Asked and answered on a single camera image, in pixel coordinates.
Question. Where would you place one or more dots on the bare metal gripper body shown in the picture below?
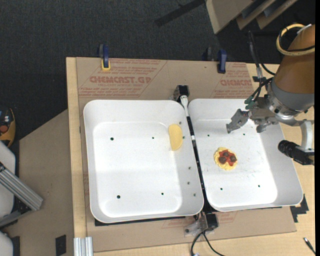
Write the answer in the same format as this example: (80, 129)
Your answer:
(272, 112)

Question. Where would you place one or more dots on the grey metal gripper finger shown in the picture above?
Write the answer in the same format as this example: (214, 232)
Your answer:
(236, 122)
(262, 128)

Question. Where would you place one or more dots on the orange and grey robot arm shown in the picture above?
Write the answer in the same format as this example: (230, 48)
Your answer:
(297, 72)

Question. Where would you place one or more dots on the toy spaghetti with meatballs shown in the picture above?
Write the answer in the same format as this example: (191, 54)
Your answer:
(225, 158)

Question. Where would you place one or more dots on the thin black and white rod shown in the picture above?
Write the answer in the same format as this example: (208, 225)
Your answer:
(195, 147)

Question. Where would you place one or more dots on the white plastic tray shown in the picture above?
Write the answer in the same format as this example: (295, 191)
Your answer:
(137, 162)
(250, 175)

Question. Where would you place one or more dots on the yellow half-round toy taco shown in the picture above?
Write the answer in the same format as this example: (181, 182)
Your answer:
(175, 137)

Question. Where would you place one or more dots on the brown cardboard board red print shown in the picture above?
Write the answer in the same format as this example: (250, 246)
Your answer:
(155, 80)

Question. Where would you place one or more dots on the black cylinder on white bracket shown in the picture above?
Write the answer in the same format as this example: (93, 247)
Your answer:
(297, 147)

